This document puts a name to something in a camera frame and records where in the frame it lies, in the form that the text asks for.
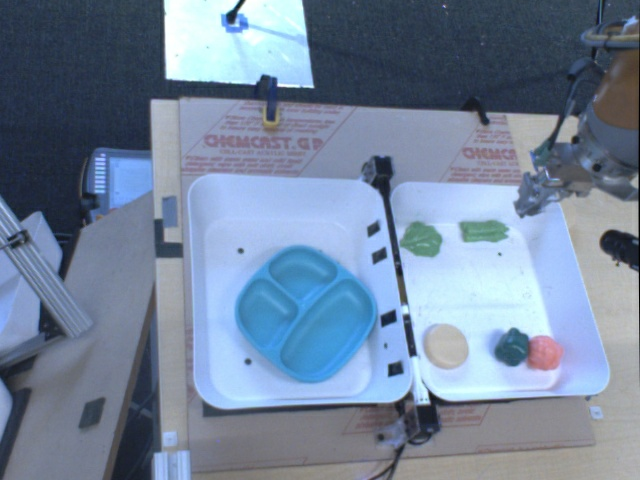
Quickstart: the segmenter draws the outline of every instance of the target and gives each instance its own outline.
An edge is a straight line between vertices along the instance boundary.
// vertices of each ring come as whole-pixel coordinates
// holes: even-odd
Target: pink toy food
[[[536,370],[555,370],[560,366],[564,349],[549,336],[534,336],[529,340],[527,364]]]

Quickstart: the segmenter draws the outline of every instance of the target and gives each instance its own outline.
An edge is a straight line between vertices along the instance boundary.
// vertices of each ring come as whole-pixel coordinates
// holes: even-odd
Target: dark green pepper toy
[[[503,363],[518,366],[529,355],[529,336],[512,327],[500,338],[495,353]]]

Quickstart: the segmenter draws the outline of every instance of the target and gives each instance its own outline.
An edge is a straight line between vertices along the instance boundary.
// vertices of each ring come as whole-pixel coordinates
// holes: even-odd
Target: yellow clip
[[[276,108],[276,116],[273,121],[267,119],[267,106],[262,107],[262,126],[265,128],[276,128],[280,124],[280,108]]]

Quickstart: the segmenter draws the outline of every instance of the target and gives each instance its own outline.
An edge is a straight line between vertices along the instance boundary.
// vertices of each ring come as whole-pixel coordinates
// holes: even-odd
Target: wooden table
[[[165,194],[180,194],[178,103],[152,103],[155,163],[155,216],[162,216]],[[520,165],[529,170],[528,151],[553,128],[555,116],[507,116]],[[561,141],[575,133],[576,122],[565,125]],[[638,204],[622,203],[597,190],[586,199],[562,203],[569,231],[611,369],[607,389],[589,405],[603,418],[592,422],[596,446],[466,456],[402,460],[396,479],[580,479],[636,478],[640,470],[640,384],[638,343],[638,274],[616,267],[600,250],[599,238],[608,229],[638,235]],[[181,242],[182,222],[164,229],[166,242]],[[171,258],[156,262],[158,333],[160,350],[161,431],[175,431],[175,445],[163,450],[188,449],[185,390],[184,305],[182,265]],[[362,479],[379,472],[385,462],[355,462],[321,466],[271,468],[194,474],[199,480]]]
[[[8,380],[31,395],[6,480],[111,479],[153,314],[152,209],[146,194],[82,230],[65,285],[94,325]]]

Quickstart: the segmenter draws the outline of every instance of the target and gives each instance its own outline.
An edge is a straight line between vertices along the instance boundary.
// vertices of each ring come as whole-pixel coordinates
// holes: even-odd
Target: round tan toy
[[[449,324],[439,324],[425,332],[424,352],[434,365],[451,370],[465,362],[469,355],[469,345],[460,329]]]

